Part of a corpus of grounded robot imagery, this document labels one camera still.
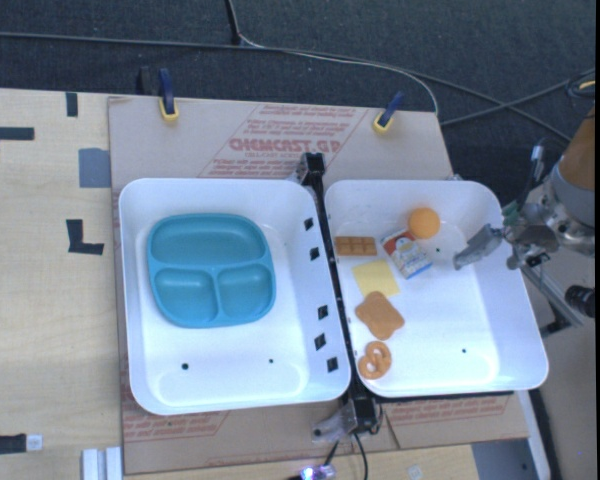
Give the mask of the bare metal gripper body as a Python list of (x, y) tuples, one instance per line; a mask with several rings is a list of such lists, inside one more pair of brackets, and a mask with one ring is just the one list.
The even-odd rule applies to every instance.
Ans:
[(569, 215), (553, 196), (535, 202), (511, 202), (502, 210), (504, 238), (514, 260), (546, 260), (564, 248), (595, 257), (595, 231)]

